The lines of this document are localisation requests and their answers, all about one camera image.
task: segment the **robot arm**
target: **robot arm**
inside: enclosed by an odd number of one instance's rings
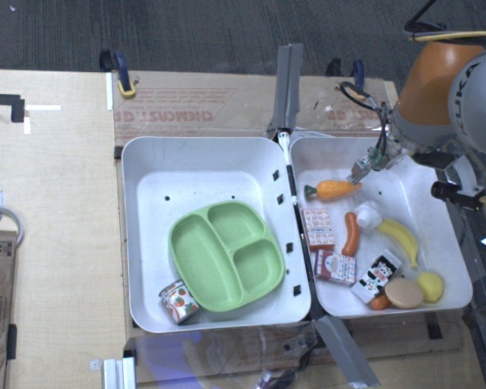
[[[347,178],[356,184],[371,170],[389,169],[402,156],[419,164],[446,169],[457,162],[463,192],[479,194],[459,157],[440,148],[458,136],[486,154],[486,49],[431,41],[414,62],[391,111],[378,112],[385,127],[382,142],[352,166]]]

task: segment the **toy carrot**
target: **toy carrot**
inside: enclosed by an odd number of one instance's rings
[[[305,195],[318,195],[320,198],[334,198],[345,195],[350,191],[358,189],[362,184],[360,182],[355,185],[347,180],[322,180],[317,184],[317,187],[305,185]]]

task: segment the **yellow cable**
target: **yellow cable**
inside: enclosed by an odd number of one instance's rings
[[[408,40],[425,42],[425,41],[442,41],[444,39],[459,39],[462,37],[486,37],[486,31],[480,32],[451,32],[442,33],[439,35],[426,35],[426,36],[408,36]]]

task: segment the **yellow lemon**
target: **yellow lemon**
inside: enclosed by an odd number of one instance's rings
[[[423,297],[426,302],[436,302],[439,300],[445,289],[443,280],[434,272],[420,272],[416,283],[420,286],[421,291],[423,291]]]

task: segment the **table top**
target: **table top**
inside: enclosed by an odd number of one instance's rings
[[[103,73],[0,70],[0,93],[20,95],[26,105],[61,107],[30,111],[25,134],[23,124],[11,122],[10,107],[0,106],[3,204],[25,226],[11,316],[18,328],[16,359],[7,367],[11,388],[100,387],[98,361],[122,357],[122,204],[108,79]],[[266,90],[251,77],[246,82],[248,91]],[[15,226],[4,218],[0,229]],[[451,353],[446,367],[464,362],[469,366],[454,372],[454,382],[480,382],[475,350],[468,340],[464,345],[470,351],[461,359]],[[379,363],[374,369],[386,376],[392,371]]]

